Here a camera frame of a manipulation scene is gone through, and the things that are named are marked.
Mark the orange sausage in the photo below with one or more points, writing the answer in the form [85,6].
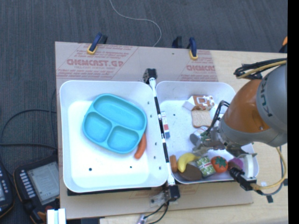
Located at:
[141,147]

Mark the white plastic tray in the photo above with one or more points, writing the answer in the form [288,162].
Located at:
[180,125]
[109,171]

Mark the brown doughnut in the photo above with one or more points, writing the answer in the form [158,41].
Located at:
[190,172]

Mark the orange biscuit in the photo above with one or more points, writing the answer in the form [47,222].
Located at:
[173,163]

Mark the tan bread slice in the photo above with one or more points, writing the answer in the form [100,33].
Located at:
[201,119]

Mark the silver can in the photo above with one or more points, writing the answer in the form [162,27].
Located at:
[195,139]

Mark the blue divided plate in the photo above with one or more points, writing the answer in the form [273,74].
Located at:
[114,122]

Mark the orange and white carton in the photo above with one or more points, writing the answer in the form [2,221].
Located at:
[202,101]

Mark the black cylinder on white bracket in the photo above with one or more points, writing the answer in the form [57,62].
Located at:
[249,165]

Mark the yellow banana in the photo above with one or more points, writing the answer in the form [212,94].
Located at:
[184,161]

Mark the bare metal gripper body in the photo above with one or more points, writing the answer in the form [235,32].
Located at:
[216,142]

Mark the green and white can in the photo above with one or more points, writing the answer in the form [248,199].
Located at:
[206,167]

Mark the brown cardboard board red print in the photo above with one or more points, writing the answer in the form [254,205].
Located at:
[116,62]

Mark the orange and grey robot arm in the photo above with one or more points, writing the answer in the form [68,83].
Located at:
[247,115]

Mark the thin black and white rod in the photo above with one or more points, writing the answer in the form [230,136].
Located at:
[158,106]

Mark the red tomato with green stem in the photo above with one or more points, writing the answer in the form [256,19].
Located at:
[219,164]

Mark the purple round vegetable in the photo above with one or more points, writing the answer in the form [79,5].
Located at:
[235,164]

